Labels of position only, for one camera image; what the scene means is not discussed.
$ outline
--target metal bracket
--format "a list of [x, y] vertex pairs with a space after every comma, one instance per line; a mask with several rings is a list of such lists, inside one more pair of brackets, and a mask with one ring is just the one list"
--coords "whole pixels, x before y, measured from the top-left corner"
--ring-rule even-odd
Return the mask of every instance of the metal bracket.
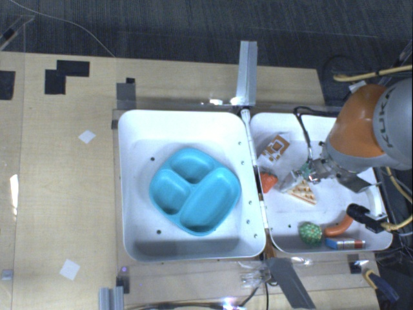
[[100, 288], [99, 310], [123, 310], [123, 287]]
[[236, 96], [230, 100], [234, 106], [254, 106], [257, 94], [256, 41], [242, 41], [239, 48], [239, 66]]

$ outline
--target white square marker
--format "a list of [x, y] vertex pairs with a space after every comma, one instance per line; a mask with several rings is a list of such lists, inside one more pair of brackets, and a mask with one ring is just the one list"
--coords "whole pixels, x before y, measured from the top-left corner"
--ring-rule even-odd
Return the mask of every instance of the white square marker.
[[96, 137], [96, 134], [92, 131], [86, 130], [79, 136], [79, 139], [84, 143], [90, 143], [94, 137]]
[[79, 272], [80, 265], [72, 262], [71, 260], [66, 260], [65, 264], [63, 264], [62, 269], [60, 270], [60, 274], [65, 278], [70, 280], [75, 280], [77, 272]]

